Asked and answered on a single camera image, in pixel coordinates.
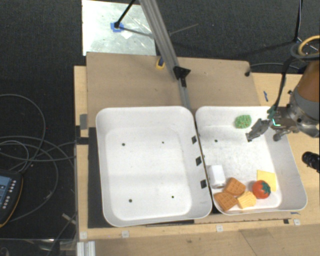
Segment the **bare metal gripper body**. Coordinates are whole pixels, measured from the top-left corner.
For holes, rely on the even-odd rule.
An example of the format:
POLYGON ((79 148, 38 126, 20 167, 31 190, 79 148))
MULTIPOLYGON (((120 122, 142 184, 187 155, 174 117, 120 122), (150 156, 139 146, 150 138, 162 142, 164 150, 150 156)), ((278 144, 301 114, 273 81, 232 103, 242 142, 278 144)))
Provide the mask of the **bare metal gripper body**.
POLYGON ((302 132, 312 138, 320 136, 319 121, 305 114, 299 107, 279 107, 272 119, 271 128, 288 129, 291 133, 302 132))

